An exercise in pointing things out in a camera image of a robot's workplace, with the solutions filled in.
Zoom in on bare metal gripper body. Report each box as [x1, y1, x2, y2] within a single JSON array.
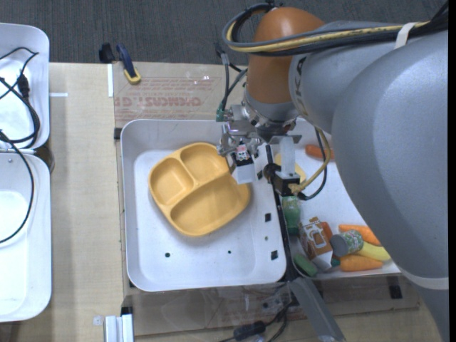
[[217, 103, 302, 156]]

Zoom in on small white carton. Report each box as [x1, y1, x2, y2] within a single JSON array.
[[227, 145, 258, 185]]

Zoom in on yellow flat toy food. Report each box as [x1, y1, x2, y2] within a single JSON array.
[[274, 152, 307, 185]]

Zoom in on yellow divided plate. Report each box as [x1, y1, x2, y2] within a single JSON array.
[[147, 141, 252, 237]]

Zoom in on orange carrot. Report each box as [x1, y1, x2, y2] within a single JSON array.
[[305, 144, 336, 161], [338, 224, 382, 247], [338, 254, 385, 273]]

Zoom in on green bottle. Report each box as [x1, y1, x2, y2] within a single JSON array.
[[281, 195, 303, 237]]

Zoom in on white plastic tray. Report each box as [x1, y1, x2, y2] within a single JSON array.
[[265, 118, 403, 281], [120, 118, 288, 293]]

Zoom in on brown cardboard board, red print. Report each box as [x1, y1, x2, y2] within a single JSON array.
[[112, 61, 422, 335]]

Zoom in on orange and white carton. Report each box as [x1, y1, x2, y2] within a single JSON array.
[[298, 216, 341, 273]]

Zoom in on green oblong toy food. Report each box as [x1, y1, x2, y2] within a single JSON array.
[[292, 253, 318, 278]]

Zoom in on grey can with green label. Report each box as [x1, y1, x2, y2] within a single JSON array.
[[329, 229, 365, 258]]

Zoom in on yellow banana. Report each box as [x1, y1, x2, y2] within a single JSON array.
[[356, 241, 392, 262]]

